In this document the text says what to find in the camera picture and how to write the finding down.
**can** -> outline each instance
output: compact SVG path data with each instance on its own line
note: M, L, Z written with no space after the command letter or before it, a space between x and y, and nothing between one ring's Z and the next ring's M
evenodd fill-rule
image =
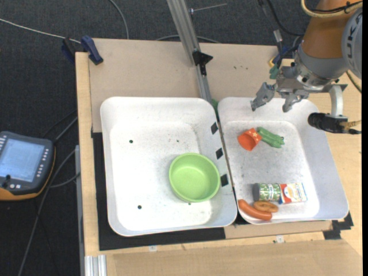
M254 201L279 201L281 197L280 184L255 183L253 184Z

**green bowl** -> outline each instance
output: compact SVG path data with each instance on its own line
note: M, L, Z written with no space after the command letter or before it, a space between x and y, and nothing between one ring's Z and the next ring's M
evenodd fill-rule
M216 166L200 154L177 156L171 163L168 176L174 193L186 202L209 200L220 188L220 174Z

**donut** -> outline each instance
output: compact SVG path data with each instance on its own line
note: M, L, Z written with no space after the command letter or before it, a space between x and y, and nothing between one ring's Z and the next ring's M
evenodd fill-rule
M268 202L268 201L255 201L253 203L253 207L257 210L261 210L263 212L276 213L278 212L278 206Z

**pickle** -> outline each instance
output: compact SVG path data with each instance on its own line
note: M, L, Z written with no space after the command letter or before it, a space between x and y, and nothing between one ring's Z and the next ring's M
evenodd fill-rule
M268 145L276 148L281 148L284 145L283 137L273 134L270 131L262 128L261 126L257 128L258 134L261 135L262 141L266 142Z

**plastic tray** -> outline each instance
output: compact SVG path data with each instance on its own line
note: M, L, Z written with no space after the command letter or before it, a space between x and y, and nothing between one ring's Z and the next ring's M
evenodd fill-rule
M236 198L252 203L254 183L302 182L308 201L280 205L271 221L252 218L240 210L241 216L252 224L344 218L348 202L325 132L308 124L309 114L318 112L317 107L302 100L284 113L285 100L275 98L253 112L251 100L224 98L218 106ZM257 127L283 136L285 145L274 148L261 141L252 151L245 150L238 135Z
M108 220L123 236L232 224L237 205L213 107L199 98L112 97L101 106ZM207 156L223 186L209 201L187 203L172 191L171 162Z

